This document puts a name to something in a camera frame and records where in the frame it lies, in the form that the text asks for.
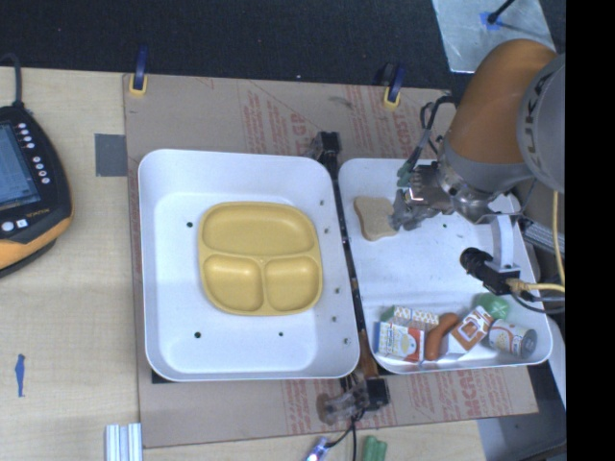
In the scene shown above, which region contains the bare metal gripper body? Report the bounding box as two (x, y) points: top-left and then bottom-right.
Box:
(406, 161), (504, 225)

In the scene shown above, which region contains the tan bread slice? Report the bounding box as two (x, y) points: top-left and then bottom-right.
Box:
(353, 195), (401, 243)

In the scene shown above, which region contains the white plastic tray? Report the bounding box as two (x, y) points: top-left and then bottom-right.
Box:
(137, 149), (361, 383)
(337, 158), (554, 376)

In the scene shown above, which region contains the thin black and white rod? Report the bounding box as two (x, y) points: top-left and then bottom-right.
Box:
(329, 158), (379, 379)

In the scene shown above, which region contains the yellow and orange patterned carton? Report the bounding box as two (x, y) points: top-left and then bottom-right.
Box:
(390, 304), (441, 331)

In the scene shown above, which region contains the green toy vegetable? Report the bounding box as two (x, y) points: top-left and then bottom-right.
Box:
(474, 292), (512, 322)

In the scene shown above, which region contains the orange sausage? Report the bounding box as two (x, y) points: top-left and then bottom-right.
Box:
(424, 311), (461, 362)

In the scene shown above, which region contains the orange and white carton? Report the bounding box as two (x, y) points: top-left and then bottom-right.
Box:
(448, 304), (496, 355)

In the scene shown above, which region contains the white carton with yellow print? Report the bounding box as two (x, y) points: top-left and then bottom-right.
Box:
(372, 321), (427, 365)

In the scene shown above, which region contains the yellow divided plate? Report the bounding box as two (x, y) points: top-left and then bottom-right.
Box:
(197, 201), (324, 317)

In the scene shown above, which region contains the white and yellow can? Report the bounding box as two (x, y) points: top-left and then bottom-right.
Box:
(487, 318), (539, 359)

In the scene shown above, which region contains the brown cardboard board red print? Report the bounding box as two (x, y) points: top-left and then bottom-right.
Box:
(122, 73), (540, 449)

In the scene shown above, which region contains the green ribbed toy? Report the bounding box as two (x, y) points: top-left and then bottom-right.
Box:
(360, 434), (389, 461)

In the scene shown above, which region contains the black cylinder on white bracket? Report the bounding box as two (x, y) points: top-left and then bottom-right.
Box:
(459, 208), (526, 297)

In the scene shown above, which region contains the black block with thin wires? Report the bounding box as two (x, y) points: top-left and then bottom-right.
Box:
(314, 131), (343, 163)
(363, 376), (391, 411)

